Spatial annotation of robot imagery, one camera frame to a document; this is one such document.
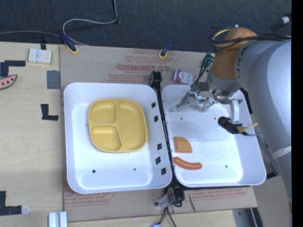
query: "dark fabric background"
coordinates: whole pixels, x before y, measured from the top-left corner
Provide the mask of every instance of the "dark fabric background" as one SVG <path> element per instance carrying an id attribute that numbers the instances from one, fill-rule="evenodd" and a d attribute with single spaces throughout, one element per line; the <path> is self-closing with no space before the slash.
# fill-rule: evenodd
<path id="1" fill-rule="evenodd" d="M 100 22 L 114 19 L 111 0 L 0 0 L 0 32 L 39 30 L 59 34 L 72 18 Z M 238 24 L 258 35 L 291 35 L 291 22 L 274 30 L 292 12 L 292 0 L 116 0 L 121 24 L 97 26 L 72 22 L 68 35 L 97 46 L 160 49 L 169 39 L 173 50 L 213 51 L 211 27 Z M 39 43 L 40 34 L 0 35 L 0 41 Z M 47 36 L 52 44 L 60 39 Z"/>

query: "small box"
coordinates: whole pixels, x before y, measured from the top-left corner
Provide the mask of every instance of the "small box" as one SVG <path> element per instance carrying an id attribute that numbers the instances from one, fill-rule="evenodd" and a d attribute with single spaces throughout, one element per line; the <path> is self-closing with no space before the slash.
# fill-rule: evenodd
<path id="1" fill-rule="evenodd" d="M 52 63 L 52 51 L 30 49 L 28 63 L 50 65 Z"/>
<path id="2" fill-rule="evenodd" d="M 194 82 L 194 75 L 182 70 L 175 69 L 172 81 L 179 84 L 191 85 Z"/>

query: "cardboard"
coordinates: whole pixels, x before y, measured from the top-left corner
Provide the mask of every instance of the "cardboard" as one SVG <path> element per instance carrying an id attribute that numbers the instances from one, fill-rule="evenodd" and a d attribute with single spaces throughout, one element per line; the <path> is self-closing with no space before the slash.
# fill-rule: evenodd
<path id="1" fill-rule="evenodd" d="M 200 70 L 205 53 L 169 51 L 159 59 L 158 50 L 78 46 L 79 52 L 71 54 L 60 45 L 62 146 L 64 177 L 64 210 L 68 220 L 84 221 L 108 218 L 125 218 L 162 214 L 153 201 L 164 194 L 163 189 L 78 194 L 66 181 L 63 91 L 73 82 L 147 83 L 151 71 L 161 71 L 162 88 L 172 81 L 175 69 L 194 75 Z M 252 187 L 201 189 L 185 191 L 182 206 L 172 213 L 253 208 L 257 206 Z"/>

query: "brown waffle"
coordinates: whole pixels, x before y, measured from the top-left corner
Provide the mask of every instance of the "brown waffle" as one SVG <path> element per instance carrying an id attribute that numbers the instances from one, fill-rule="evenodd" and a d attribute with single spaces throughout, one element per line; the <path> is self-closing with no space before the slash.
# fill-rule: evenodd
<path id="1" fill-rule="evenodd" d="M 174 137 L 175 151 L 177 153 L 192 153 L 193 150 L 191 148 L 190 143 L 187 139 L 183 137 Z"/>

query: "white tray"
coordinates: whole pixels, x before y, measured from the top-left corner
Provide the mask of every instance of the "white tray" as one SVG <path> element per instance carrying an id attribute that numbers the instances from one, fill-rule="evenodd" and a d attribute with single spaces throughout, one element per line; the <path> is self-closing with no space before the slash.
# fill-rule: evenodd
<path id="1" fill-rule="evenodd" d="M 67 180 L 78 193 L 166 187 L 172 173 L 155 91 L 143 84 L 72 83 L 64 90 Z M 105 98 L 134 100 L 144 111 L 148 142 L 139 151 L 106 153 L 91 143 L 88 112 Z"/>
<path id="2" fill-rule="evenodd" d="M 186 187 L 222 187 L 257 185 L 264 182 L 266 171 L 256 137 L 228 133 L 218 125 L 221 116 L 231 117 L 229 105 L 216 104 L 206 113 L 200 105 L 181 111 L 181 102 L 187 85 L 169 85 L 162 90 L 162 100 L 167 121 L 168 137 L 173 157 L 187 162 L 200 162 L 200 170 L 186 170 L 174 166 L 178 181 Z M 242 99 L 239 118 L 243 126 L 252 125 L 243 94 L 238 91 L 233 98 Z M 173 137 L 186 138 L 193 153 L 176 153 Z"/>

